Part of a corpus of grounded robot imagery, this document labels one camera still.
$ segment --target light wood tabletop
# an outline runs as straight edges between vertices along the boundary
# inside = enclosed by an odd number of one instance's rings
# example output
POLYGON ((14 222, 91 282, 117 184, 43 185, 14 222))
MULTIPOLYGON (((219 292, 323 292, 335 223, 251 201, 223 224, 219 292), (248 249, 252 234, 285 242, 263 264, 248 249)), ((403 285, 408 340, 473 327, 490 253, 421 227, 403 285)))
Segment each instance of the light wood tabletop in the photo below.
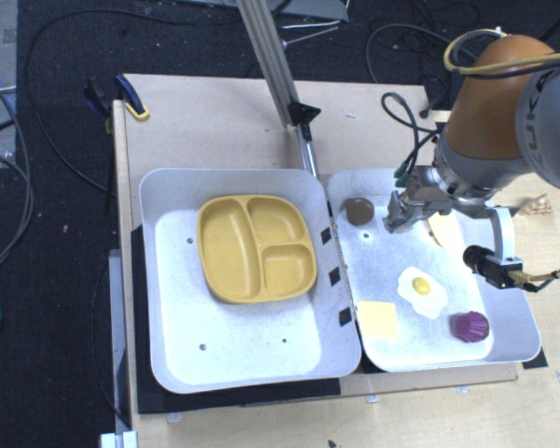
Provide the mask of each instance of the light wood tabletop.
MULTIPOLYGON (((131 231, 141 224, 138 188, 151 170, 298 168, 294 136, 282 128, 265 81, 128 75, 150 110, 136 121, 114 104, 119 234, 132 429, 141 448, 560 447, 560 280, 527 298, 541 335, 546 367, 521 363, 416 373, 354 374, 332 399, 182 413, 137 411, 131 231), (366 395, 377 395, 368 398, 366 395)), ((322 109, 312 122, 319 172, 394 168, 407 156, 409 129, 380 107, 396 91, 418 112, 418 86, 298 81, 301 100, 322 109)), ((424 121, 431 125, 433 121, 424 121)), ((419 162, 431 161, 431 145, 419 162)), ((520 205, 547 194, 552 212, 513 218, 516 253, 529 273, 560 268, 560 190, 522 176, 495 197, 520 205)))

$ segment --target blue clamp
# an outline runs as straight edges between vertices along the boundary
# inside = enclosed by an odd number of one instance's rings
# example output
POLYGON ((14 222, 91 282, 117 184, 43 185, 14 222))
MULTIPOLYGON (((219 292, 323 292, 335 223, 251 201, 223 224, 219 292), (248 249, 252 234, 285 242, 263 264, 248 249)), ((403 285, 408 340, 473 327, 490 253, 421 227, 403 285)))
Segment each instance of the blue clamp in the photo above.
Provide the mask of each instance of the blue clamp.
POLYGON ((91 77, 83 89, 85 102, 102 119, 110 118, 112 114, 112 104, 105 94, 104 88, 96 77, 91 77))
POLYGON ((129 80, 123 75, 117 75, 116 83, 122 91, 126 107, 133 117, 138 121, 143 121, 149 118, 149 110, 143 105, 143 103, 141 103, 141 98, 139 98, 137 91, 135 91, 129 80))

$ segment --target egg yolk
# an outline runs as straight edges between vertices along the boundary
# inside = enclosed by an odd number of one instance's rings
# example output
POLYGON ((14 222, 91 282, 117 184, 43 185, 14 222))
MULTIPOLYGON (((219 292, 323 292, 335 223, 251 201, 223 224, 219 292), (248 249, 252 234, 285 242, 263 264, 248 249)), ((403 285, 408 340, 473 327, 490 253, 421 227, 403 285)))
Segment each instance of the egg yolk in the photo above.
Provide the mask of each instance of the egg yolk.
POLYGON ((423 277, 415 277, 413 279, 414 291, 419 295, 427 295, 431 290, 429 282, 423 277))

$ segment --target black floor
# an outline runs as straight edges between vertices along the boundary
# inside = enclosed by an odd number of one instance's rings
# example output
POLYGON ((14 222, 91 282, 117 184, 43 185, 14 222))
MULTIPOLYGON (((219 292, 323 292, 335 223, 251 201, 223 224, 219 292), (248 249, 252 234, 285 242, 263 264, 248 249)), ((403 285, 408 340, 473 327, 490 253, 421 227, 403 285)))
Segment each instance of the black floor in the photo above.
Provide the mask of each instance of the black floor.
MULTIPOLYGON (((350 19, 336 32, 288 47, 294 78, 370 82, 367 39, 391 23, 422 27, 447 39, 501 26, 508 33, 545 37, 560 49, 560 0, 353 0, 350 19)), ((278 18, 279 24, 297 21, 278 18)), ((282 31, 281 36, 289 40, 311 32, 282 31)), ((231 8, 144 0, 19 0, 18 46, 18 114, 31 159, 35 211, 24 238, 0 268, 5 314, 0 447, 95 447, 101 433, 114 430, 114 415, 93 368, 91 306, 97 285, 95 354, 111 389, 107 273, 98 278, 118 236, 116 201, 107 195, 112 141, 86 106, 83 87, 89 77, 98 77, 115 96, 113 77, 122 72, 261 73, 238 12, 231 8), (67 167, 46 134, 71 166, 105 191, 67 167)), ((369 63, 379 82, 423 84, 430 101, 448 108, 460 80, 442 69, 443 49, 437 39, 412 29, 385 30, 371 46, 369 63)), ((21 177, 0 171, 0 249, 17 229, 24 196, 21 177)))

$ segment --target white tray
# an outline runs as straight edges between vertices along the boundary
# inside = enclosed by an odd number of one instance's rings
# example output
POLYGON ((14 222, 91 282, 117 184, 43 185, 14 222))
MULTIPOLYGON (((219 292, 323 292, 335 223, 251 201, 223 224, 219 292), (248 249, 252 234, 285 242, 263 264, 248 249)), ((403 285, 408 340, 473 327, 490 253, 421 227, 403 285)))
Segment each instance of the white tray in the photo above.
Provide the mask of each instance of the white tray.
MULTIPOLYGON (((389 233, 382 217, 394 187, 393 169, 341 171, 328 182, 334 221, 338 225, 353 302, 396 305, 398 337, 383 339, 361 331, 366 355, 385 371, 415 371, 526 361, 541 347, 525 293, 520 289, 499 290, 487 284, 464 264, 462 253, 440 247, 425 221, 404 233, 389 233), (345 203, 363 197, 375 208, 374 219, 354 226, 346 217, 345 203), (448 304, 437 319, 418 314, 397 293, 402 271, 414 266, 437 279, 446 289, 448 304), (487 316, 489 336, 478 343, 465 343, 451 330, 453 316, 477 311, 487 316)), ((494 247, 489 220, 475 220, 455 214, 464 247, 494 247)))
POLYGON ((334 378, 358 366, 357 328, 347 321, 351 296, 343 277, 329 277, 340 260, 333 235, 322 239, 331 227, 316 178, 291 169, 159 169, 143 179, 140 200, 151 367, 165 389, 195 393, 334 378), (211 293, 199 258, 197 215, 209 200, 237 194, 275 195, 300 209, 318 267, 306 294, 237 305, 211 293))

